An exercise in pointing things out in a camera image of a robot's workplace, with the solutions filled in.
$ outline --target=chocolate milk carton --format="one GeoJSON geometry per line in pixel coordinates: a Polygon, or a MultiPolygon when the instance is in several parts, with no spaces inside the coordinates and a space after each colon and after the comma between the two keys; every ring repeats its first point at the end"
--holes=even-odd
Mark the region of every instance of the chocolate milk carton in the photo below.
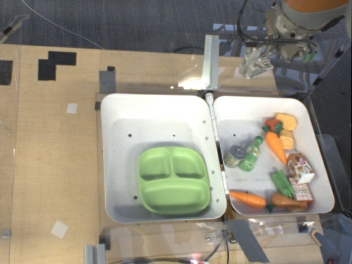
{"type": "Polygon", "coordinates": [[[288,155],[287,166],[290,169],[292,177],[298,184],[309,183],[315,175],[306,158],[300,152],[288,155]]]}

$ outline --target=white cable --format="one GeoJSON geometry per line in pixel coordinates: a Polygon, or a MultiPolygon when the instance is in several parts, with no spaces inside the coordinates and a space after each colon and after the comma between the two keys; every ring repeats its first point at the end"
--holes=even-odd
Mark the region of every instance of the white cable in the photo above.
{"type": "Polygon", "coordinates": [[[89,43],[92,43],[93,45],[97,46],[97,47],[100,48],[100,49],[104,49],[103,47],[101,47],[101,46],[98,45],[97,43],[95,43],[95,42],[89,40],[88,38],[85,38],[84,36],[79,35],[79,34],[77,34],[77,33],[74,33],[73,31],[70,31],[70,30],[68,30],[68,29],[66,29],[66,28],[64,28],[64,27],[62,27],[62,26],[60,26],[60,25],[54,23],[53,21],[47,19],[45,16],[41,15],[41,14],[38,13],[36,10],[34,10],[33,8],[31,8],[24,0],[21,0],[21,1],[22,1],[23,4],[25,4],[25,6],[26,6],[28,9],[30,9],[33,13],[37,14],[38,16],[40,16],[42,19],[45,19],[48,23],[51,23],[52,25],[57,26],[58,28],[60,28],[60,29],[62,29],[62,30],[64,30],[64,31],[66,31],[66,32],[68,32],[68,33],[70,33],[70,34],[73,34],[73,35],[75,35],[75,36],[77,36],[77,37],[79,37],[79,38],[82,38],[82,39],[88,41],[89,43]]]}

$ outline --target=white square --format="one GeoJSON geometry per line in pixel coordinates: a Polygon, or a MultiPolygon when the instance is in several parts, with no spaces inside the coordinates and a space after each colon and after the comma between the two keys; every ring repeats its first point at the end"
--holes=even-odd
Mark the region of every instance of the white square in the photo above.
{"type": "Polygon", "coordinates": [[[53,229],[51,230],[51,233],[60,238],[60,239],[63,239],[63,237],[65,236],[66,234],[66,231],[68,229],[68,226],[65,225],[64,223],[60,222],[60,221],[56,221],[53,229]]]}
{"type": "Polygon", "coordinates": [[[67,106],[66,113],[77,113],[77,103],[69,103],[67,106]]]}

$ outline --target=green bottle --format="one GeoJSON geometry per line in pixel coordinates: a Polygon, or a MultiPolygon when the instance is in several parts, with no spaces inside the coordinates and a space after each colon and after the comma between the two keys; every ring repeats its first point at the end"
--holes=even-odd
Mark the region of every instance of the green bottle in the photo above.
{"type": "Polygon", "coordinates": [[[259,146],[263,143],[263,138],[260,136],[255,137],[254,142],[247,148],[246,156],[238,165],[243,171],[251,171],[254,163],[257,161],[260,154],[259,146]]]}

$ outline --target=orange carrot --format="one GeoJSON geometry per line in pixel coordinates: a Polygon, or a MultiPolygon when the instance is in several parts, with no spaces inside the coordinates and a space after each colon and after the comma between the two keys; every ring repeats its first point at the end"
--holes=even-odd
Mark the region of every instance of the orange carrot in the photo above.
{"type": "Polygon", "coordinates": [[[261,196],[248,194],[246,192],[230,191],[230,194],[235,199],[253,207],[255,209],[262,209],[266,207],[266,201],[261,196]]]}
{"type": "Polygon", "coordinates": [[[277,155],[277,157],[280,158],[280,160],[283,163],[287,164],[286,155],[284,153],[284,149],[282,148],[280,139],[277,136],[277,134],[274,133],[273,131],[268,131],[266,133],[266,137],[265,138],[266,138],[266,141],[269,144],[269,147],[275,153],[275,155],[277,155]]]}

